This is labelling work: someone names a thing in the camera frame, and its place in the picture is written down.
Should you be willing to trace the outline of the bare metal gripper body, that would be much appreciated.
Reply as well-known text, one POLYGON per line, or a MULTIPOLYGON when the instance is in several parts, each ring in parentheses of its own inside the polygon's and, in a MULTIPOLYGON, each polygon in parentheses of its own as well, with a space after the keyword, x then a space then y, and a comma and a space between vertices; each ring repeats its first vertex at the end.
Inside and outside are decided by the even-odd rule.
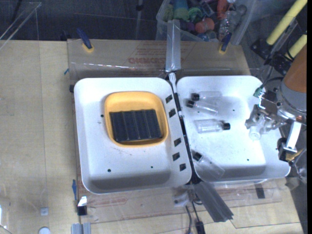
POLYGON ((307 125, 307 94, 293 90, 266 91, 260 96, 259 111, 272 126, 307 125))

